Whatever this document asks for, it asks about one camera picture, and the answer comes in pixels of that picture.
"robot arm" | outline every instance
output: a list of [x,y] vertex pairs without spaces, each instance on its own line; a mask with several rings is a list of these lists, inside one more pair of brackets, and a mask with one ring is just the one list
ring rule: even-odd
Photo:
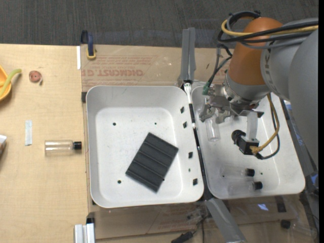
[[[243,32],[231,30],[234,23],[246,17],[252,20]],[[232,38],[222,39],[224,32]],[[262,113],[255,109],[260,100],[273,92],[290,101],[301,137],[318,167],[318,18],[282,25],[258,12],[239,12],[224,21],[218,42],[221,46],[227,42],[237,44],[223,85],[210,87],[209,80],[208,89],[204,90],[210,96],[208,106],[219,110],[217,121],[229,115],[250,116],[253,125],[252,113],[260,117]],[[206,116],[205,111],[199,117],[204,121]],[[248,147],[244,152],[239,146],[240,150],[257,156],[250,150],[250,146],[256,146],[251,144],[254,138],[238,132],[232,134],[238,144],[241,136],[242,147],[246,143]]]

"white plastic tray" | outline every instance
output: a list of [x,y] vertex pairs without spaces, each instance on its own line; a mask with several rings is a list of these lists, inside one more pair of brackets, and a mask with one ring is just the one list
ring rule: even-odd
[[[251,155],[243,155],[238,146],[234,144],[231,134],[234,130],[246,131],[247,118],[236,117],[225,119],[219,124],[220,140],[209,142],[207,140],[206,124],[199,120],[197,111],[202,107],[204,95],[203,87],[196,87],[192,90],[192,100],[195,111],[197,132],[204,159],[207,183],[210,192],[220,199],[245,198],[256,196],[284,195],[300,193],[305,187],[305,178],[296,154],[294,144],[288,129],[286,118],[277,96],[272,94],[272,101],[276,108],[280,130],[280,150],[272,158],[260,160]],[[274,132],[270,106],[267,98],[260,102],[258,111],[264,111],[258,119],[257,139],[260,145],[268,140]],[[260,153],[267,156],[273,153],[277,147],[277,140],[274,139],[269,146]],[[255,181],[261,181],[261,190],[244,192],[237,195],[228,193],[228,185],[234,182],[232,178],[224,178],[220,174],[220,169],[224,164],[232,166],[255,169]]]
[[[201,198],[204,184],[184,91],[177,87],[96,86],[88,91],[86,101],[90,191],[97,205],[120,208]],[[179,148],[158,192],[125,174],[149,132]],[[189,152],[193,152],[192,158],[188,158]]]

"bottle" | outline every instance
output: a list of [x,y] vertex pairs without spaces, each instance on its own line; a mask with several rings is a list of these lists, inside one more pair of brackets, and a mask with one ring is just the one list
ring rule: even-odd
[[82,142],[72,140],[46,140],[45,155],[72,155],[75,150],[82,149]]
[[255,170],[225,164],[221,167],[220,175],[224,178],[251,178],[254,177]]
[[300,224],[296,220],[281,220],[280,225],[284,229],[291,229],[297,233],[304,234],[305,236],[315,239],[317,237],[317,230],[309,225]]
[[229,195],[246,195],[263,188],[262,182],[254,181],[235,181],[231,182],[228,185],[228,194]]
[[216,123],[216,115],[205,120],[206,129],[207,129],[207,139],[210,142],[215,142],[220,140],[220,133],[218,124]]

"yellow cable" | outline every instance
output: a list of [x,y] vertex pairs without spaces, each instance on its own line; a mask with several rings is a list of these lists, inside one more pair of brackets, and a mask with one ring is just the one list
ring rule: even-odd
[[13,76],[15,74],[18,74],[18,73],[21,73],[21,69],[15,69],[15,70],[13,70],[13,71],[10,72],[10,74],[8,75],[8,77],[7,77],[7,79],[6,79],[5,83],[4,83],[4,86],[0,90],[0,97],[4,94],[7,86],[9,85],[11,79],[13,78]]
[[271,107],[271,109],[273,111],[273,115],[274,115],[274,118],[275,118],[277,128],[275,129],[275,132],[272,134],[270,139],[268,139],[267,142],[264,143],[262,146],[260,146],[260,147],[251,146],[250,147],[253,154],[259,153],[262,149],[264,149],[266,146],[268,146],[270,144],[270,142],[273,141],[273,139],[275,138],[275,136],[277,136],[277,134],[279,132],[279,119],[278,119],[277,112],[276,112],[276,110],[274,108],[274,105],[273,105],[273,102],[271,100],[270,94],[268,94],[267,97],[268,97],[268,100],[269,100],[269,103],[270,103],[270,107]]
[[[236,31],[230,31],[225,28],[225,25],[227,23],[227,20],[225,20],[222,23],[222,31],[230,36],[244,36],[244,35],[249,35],[249,34],[254,34],[255,32],[236,32]],[[279,35],[279,34],[290,34],[290,33],[296,33],[296,32],[306,32],[306,31],[314,31],[318,29],[318,25],[315,26],[309,26],[309,27],[302,27],[302,28],[296,28],[292,30],[283,30],[283,31],[278,31],[275,33],[272,33],[270,35]]]

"gray floor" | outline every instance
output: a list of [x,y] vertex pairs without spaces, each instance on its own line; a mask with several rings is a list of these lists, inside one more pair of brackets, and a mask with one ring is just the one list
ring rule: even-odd
[[79,45],[86,29],[95,43],[181,46],[182,30],[195,27],[197,47],[229,13],[260,10],[282,23],[318,17],[319,0],[0,0],[0,43]]

